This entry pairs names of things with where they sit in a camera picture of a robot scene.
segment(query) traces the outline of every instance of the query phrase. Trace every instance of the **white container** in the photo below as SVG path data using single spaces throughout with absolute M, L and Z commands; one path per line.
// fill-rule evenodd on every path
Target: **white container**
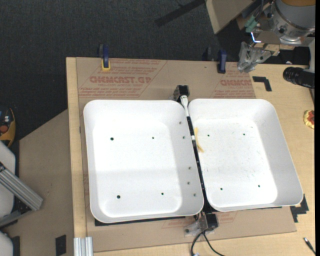
M 16 157 L 2 141 L 0 141 L 0 162 L 13 174 L 15 173 Z M 14 194 L 0 184 L 0 218 L 11 213 L 14 198 Z
M 13 256 L 14 246 L 9 237 L 0 232 L 0 252 L 1 256 Z
M 196 99 L 207 200 L 218 211 L 296 205 L 303 192 L 274 107 Z M 183 107 L 171 100 L 93 100 L 84 108 L 90 208 L 103 223 L 195 215 L 204 205 Z

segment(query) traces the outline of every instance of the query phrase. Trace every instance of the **dark floor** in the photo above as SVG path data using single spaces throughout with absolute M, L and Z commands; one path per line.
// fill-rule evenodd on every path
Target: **dark floor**
M 101 43 L 111 58 L 200 61 L 211 47 L 214 59 L 225 49 L 227 61 L 238 61 L 248 35 L 235 21 L 214 35 L 204 3 L 0 0 L 0 104 L 14 111 L 16 139 L 67 109 L 66 57 L 96 57 Z M 301 56 L 296 48 L 268 62 L 306 64 Z

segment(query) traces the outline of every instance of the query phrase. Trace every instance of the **black cylinder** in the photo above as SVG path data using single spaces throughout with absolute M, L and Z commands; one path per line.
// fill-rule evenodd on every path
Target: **black cylinder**
M 315 73 L 304 70 L 301 67 L 287 67 L 283 72 L 283 78 L 294 85 L 315 88 Z

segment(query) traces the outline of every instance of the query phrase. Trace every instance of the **blue clamp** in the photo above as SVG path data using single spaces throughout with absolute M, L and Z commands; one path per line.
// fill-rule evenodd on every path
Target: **blue clamp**
M 109 60 L 109 47 L 105 44 L 100 44 L 98 55 L 101 58 L 101 68 L 103 71 L 109 71 L 111 68 Z
M 218 73 L 221 73 L 221 74 L 226 73 L 227 52 L 225 50 L 219 50 L 218 61 L 219 61 L 217 65 Z

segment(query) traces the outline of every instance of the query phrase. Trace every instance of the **black pen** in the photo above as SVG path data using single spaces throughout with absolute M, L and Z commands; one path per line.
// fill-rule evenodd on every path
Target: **black pen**
M 305 237 L 303 238 L 306 245 L 311 249 L 311 251 L 313 251 L 314 254 L 316 254 L 316 251 L 314 250 L 314 248 L 312 247 L 311 243 L 309 242 L 308 239 L 306 239 Z

